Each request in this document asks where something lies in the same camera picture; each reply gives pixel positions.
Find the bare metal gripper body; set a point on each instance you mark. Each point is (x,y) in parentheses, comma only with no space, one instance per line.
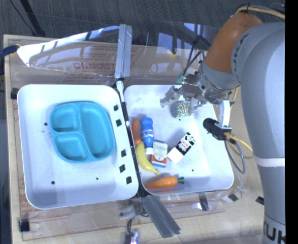
(193,86)

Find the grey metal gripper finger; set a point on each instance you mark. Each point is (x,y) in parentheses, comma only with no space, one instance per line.
(169,95)
(196,103)

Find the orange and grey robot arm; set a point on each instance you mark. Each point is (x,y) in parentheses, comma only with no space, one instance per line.
(263,90)

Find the small green and red can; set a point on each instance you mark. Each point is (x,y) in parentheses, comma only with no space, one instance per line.
(182,109)

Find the blue and white bottle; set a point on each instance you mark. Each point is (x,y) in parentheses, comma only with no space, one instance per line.
(147,133)

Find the black and white milk carton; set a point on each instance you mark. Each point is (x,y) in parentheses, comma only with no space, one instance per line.
(183,146)

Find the orange sausage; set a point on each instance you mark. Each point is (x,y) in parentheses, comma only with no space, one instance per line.
(136,132)

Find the red and white carton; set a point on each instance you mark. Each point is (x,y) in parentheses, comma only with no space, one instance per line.
(159,154)

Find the white plastic tray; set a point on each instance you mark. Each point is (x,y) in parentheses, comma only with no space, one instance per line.
(70,184)
(202,166)

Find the yellow banana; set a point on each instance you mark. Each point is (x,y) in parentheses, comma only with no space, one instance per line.
(142,159)

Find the blue divided plate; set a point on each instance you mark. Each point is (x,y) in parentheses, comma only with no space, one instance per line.
(98,126)

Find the orange carrot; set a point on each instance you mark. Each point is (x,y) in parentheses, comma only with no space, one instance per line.
(162,182)

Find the brown cardboard board red print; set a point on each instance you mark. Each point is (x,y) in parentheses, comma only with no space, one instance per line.
(62,221)

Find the black cylinder on white bracket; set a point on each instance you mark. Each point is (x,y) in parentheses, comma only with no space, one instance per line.
(214,128)

